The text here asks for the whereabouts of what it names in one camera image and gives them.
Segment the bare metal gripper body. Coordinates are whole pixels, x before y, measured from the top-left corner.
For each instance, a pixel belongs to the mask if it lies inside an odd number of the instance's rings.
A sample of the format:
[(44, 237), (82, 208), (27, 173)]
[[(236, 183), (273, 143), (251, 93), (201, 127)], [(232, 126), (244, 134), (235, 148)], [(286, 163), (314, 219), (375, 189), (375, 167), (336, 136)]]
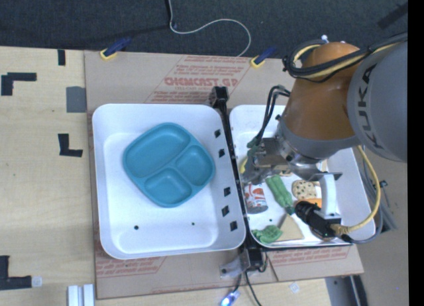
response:
[(284, 138), (263, 138), (252, 150), (256, 152), (252, 166), (266, 169), (264, 179), (286, 171), (301, 179), (321, 178), (321, 170), (317, 167), (320, 159), (304, 156)]

